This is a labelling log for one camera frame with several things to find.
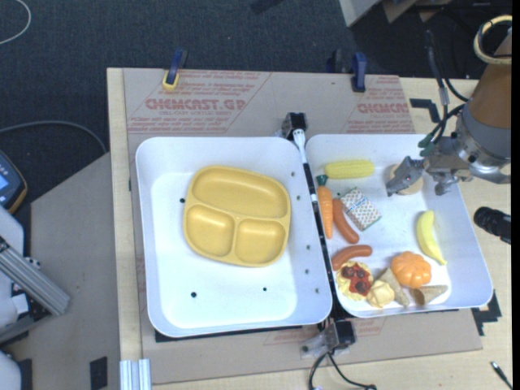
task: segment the white tray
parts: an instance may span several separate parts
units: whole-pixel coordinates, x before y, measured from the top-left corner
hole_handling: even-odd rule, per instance
[[[446,284],[448,291],[437,297],[430,305],[417,306],[414,300],[407,308],[393,302],[379,310],[366,301],[348,299],[336,287],[340,304],[352,315],[370,318],[382,315],[406,314],[432,310],[453,310],[486,305],[492,297],[492,282],[483,259],[479,243],[466,211],[458,185],[443,196],[434,193],[435,181],[425,175],[422,191],[414,195],[387,196],[385,184],[390,167],[401,163],[406,155],[419,158],[417,144],[420,135],[317,135],[306,145],[310,169],[315,176],[323,174],[326,163],[345,159],[370,159],[375,164],[375,173],[358,180],[331,180],[327,186],[334,194],[343,195],[358,187],[370,199],[383,217],[374,225],[360,232],[359,244],[368,244],[373,254],[360,258],[377,276],[389,267],[392,257],[402,251],[421,254],[415,235],[418,216],[425,210],[435,211],[434,233],[446,266],[424,256],[431,264],[429,284]],[[327,240],[330,256],[347,245],[335,232]]]
[[[286,250],[266,267],[216,262],[194,253],[181,202],[209,165],[256,171],[287,189]],[[332,295],[309,189],[296,146],[279,137],[154,137],[136,152],[148,313],[166,336],[187,337],[316,324]]]

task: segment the yellow corn cob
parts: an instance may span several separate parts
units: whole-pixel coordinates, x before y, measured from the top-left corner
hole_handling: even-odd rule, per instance
[[[365,159],[331,162],[325,165],[325,175],[331,179],[364,178],[374,173],[374,163]]]

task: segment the yellow bowl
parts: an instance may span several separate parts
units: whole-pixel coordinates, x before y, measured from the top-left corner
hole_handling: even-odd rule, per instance
[[[204,257],[249,267],[272,264],[285,250],[290,221],[287,190],[266,175],[210,166],[188,187],[184,237]]]

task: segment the wooden table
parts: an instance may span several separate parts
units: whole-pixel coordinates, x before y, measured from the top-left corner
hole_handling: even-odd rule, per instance
[[[128,191],[129,166],[123,70],[109,69],[107,83],[115,212],[120,352],[122,360],[135,361],[142,358],[142,345],[133,244],[132,202]],[[476,86],[476,81],[454,80],[453,85],[460,93],[469,96]],[[402,78],[401,86],[407,99],[429,98],[437,105],[440,104],[435,80]],[[410,114],[417,132],[431,131],[431,121],[425,110],[411,109]],[[494,185],[482,180],[473,180],[462,183],[460,186],[470,215],[473,215],[480,206],[489,206],[510,214],[510,185]],[[472,388],[488,390],[490,388],[506,388],[492,369],[490,362],[497,362],[509,377],[509,380],[512,381],[511,247],[498,237],[490,235],[480,228],[476,228],[475,231],[492,277],[502,314],[498,322],[484,325],[483,350],[343,366],[343,371],[347,377],[361,383],[374,383],[380,389],[443,388],[446,390]],[[308,374],[307,369],[291,370],[226,379],[171,383],[154,386],[154,388],[161,390],[207,388],[215,390],[242,388],[251,390],[265,390],[266,388],[301,390],[307,388]],[[320,368],[314,377],[314,384],[321,385],[328,390],[353,388],[353,386],[349,387],[333,367]]]

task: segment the hot dog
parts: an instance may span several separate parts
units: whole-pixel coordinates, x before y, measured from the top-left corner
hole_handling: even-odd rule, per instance
[[[335,198],[332,200],[332,219],[341,235],[350,243],[357,244],[359,235],[350,227],[343,212],[343,202]]]
[[[371,254],[372,248],[369,245],[349,245],[334,254],[332,257],[332,270],[338,271],[348,260],[356,257],[368,257]]]

